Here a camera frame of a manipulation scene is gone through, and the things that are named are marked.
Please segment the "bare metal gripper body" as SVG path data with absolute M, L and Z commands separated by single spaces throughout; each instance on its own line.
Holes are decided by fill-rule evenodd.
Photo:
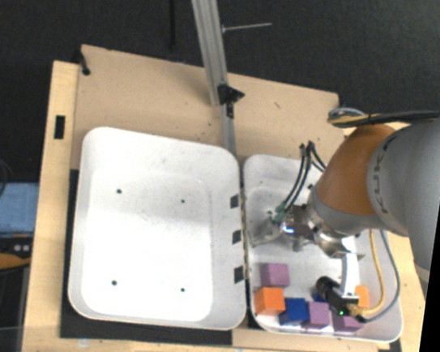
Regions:
M 341 258 L 353 253 L 359 260 L 365 257 L 351 246 L 353 236 L 334 231 L 309 205 L 291 207 L 282 220 L 281 232 L 292 240 L 298 234 L 314 238 L 313 244 L 327 256 Z

